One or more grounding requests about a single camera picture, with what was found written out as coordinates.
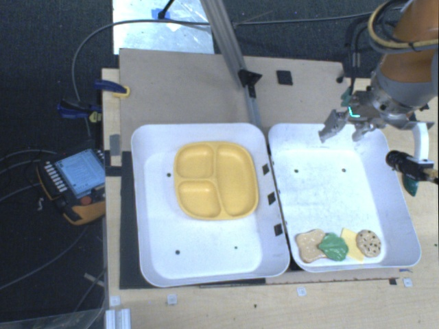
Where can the green lettuce leaf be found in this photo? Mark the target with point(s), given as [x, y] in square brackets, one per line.
[334, 247]

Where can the brown cardboard board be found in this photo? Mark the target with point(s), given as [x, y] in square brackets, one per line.
[178, 87]

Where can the yellow divided plate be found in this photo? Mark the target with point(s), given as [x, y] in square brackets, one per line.
[233, 180]

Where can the yellow cheese slice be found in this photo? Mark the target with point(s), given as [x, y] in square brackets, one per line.
[350, 240]

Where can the tan toast slice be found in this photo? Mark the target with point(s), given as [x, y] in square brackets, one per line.
[308, 247]

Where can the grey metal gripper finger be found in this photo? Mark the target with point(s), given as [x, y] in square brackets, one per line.
[361, 130]
[332, 125]

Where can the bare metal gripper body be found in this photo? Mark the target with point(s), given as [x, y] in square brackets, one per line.
[372, 108]

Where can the black cylinder on white bracket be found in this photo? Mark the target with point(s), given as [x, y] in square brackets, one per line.
[408, 164]

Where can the white plastic tray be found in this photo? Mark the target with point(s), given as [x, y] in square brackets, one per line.
[329, 197]
[205, 245]

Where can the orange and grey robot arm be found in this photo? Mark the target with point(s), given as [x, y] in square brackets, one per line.
[411, 70]

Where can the black block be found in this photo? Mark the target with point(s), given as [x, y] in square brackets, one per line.
[284, 77]

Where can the chocolate chip biscuit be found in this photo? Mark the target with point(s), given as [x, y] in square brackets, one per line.
[368, 243]

